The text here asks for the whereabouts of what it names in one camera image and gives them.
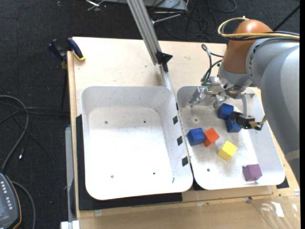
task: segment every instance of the metal plate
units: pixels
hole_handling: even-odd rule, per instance
[[[85,183],[95,199],[183,192],[193,183],[174,95],[162,86],[81,94]]]
[[[191,129],[201,127],[203,131],[213,127],[220,138],[211,146],[204,144],[190,146],[193,174],[196,182],[204,189],[223,189],[248,186],[277,185],[283,182],[285,172],[276,150],[269,125],[264,124],[261,131],[242,129],[238,133],[228,133],[225,121],[217,118],[217,109],[213,108],[214,100],[207,96],[191,108],[188,101],[192,98],[197,86],[182,87],[177,92],[177,100],[181,113],[185,134]],[[258,121],[264,117],[258,95],[250,88],[245,93],[254,94],[251,99],[252,115]],[[227,104],[234,106],[234,111],[243,112],[242,100],[228,99]],[[225,161],[217,151],[225,141],[237,147],[234,156]],[[243,167],[259,164],[263,176],[256,182],[246,182]]]

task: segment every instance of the blue cube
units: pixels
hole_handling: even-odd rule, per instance
[[[218,109],[217,117],[223,120],[227,120],[230,114],[234,111],[234,107],[229,104],[222,104]]]
[[[242,129],[238,124],[236,124],[230,119],[227,119],[225,121],[225,126],[227,127],[229,133],[239,132]]]
[[[191,146],[201,144],[206,139],[202,128],[192,129],[186,136]]]

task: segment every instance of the wooden table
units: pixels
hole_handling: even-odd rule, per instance
[[[276,186],[243,187],[221,190],[190,189],[183,201],[80,211],[78,209],[75,118],[81,114],[81,92],[90,85],[162,85],[159,67],[153,65],[143,40],[74,37],[86,57],[77,61],[68,52],[73,174],[76,217],[81,229],[116,228],[300,228],[300,188],[279,148],[287,188]],[[173,93],[182,86],[200,85],[209,67],[207,53],[199,42],[160,41],[162,51],[173,55],[168,62]],[[206,43],[211,52],[223,55],[226,44]],[[213,62],[219,58],[212,56]],[[214,67],[211,75],[217,74]]]

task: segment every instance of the black bracket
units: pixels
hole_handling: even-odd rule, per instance
[[[173,57],[170,54],[166,54],[163,52],[157,52],[156,57],[158,60],[158,63],[163,66],[164,71],[167,73],[168,72],[168,67],[167,67],[167,62]]]

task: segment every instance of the purple cube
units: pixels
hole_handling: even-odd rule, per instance
[[[186,136],[191,146],[201,144],[206,139],[202,128],[192,129]]]
[[[235,122],[233,122],[230,119],[227,119],[225,121],[225,126],[227,127],[227,131],[229,133],[239,132],[242,129],[238,124],[236,124]]]
[[[247,165],[243,168],[243,174],[246,181],[257,181],[263,175],[259,164]]]
[[[227,120],[230,117],[230,113],[232,113],[233,111],[234,111],[234,107],[232,105],[223,103],[218,108],[217,117],[223,120]]]

